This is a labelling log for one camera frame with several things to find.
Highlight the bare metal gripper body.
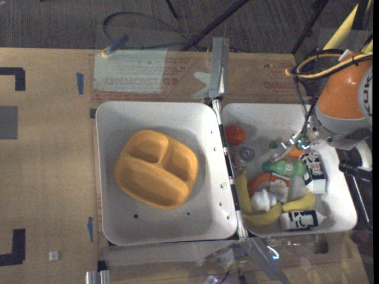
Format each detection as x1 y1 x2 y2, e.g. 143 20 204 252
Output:
291 126 330 153

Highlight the orange round toy food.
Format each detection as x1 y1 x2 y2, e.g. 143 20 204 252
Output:
284 146 309 160

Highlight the green plastic bottle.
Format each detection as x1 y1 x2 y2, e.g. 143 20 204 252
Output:
261 159 307 178

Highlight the black and white milk carton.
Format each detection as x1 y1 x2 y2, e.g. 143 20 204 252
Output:
279 209 327 232
300 151 329 195

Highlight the small grey can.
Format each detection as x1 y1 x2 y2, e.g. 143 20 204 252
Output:
236 146 256 169

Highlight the white and orange juice carton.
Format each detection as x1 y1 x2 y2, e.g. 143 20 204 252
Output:
267 172 291 204

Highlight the small white bottle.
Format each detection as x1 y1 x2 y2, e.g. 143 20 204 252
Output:
250 188 278 213

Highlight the red tomato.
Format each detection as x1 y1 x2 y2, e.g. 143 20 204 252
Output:
224 124 248 146

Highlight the yellow banana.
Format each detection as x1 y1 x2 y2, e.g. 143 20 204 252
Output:
235 169 283 227

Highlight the brown cardboard board red print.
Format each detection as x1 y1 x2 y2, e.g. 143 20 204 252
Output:
88 50 373 279

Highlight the white plastic tray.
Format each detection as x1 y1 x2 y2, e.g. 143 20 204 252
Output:
220 102 358 238
95 100 239 246

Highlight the orange divided plate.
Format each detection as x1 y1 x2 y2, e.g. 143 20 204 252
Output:
113 129 200 210

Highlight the black cylinder on white bracket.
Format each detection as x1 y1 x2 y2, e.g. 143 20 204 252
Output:
338 140 373 183

